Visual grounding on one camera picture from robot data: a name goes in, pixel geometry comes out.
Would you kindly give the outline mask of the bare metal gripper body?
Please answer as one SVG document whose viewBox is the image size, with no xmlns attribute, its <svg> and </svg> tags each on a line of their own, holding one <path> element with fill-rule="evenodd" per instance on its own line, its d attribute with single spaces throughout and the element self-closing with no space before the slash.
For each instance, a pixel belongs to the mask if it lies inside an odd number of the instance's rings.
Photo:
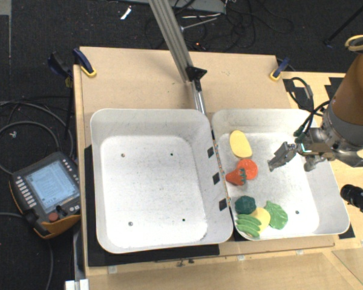
<svg viewBox="0 0 363 290">
<path fill-rule="evenodd" d="M 298 153 L 307 162 L 322 162 L 335 160 L 334 153 L 326 143 L 324 133 L 319 127 L 311 127 L 307 132 L 302 132 L 295 139 Z"/>
</svg>

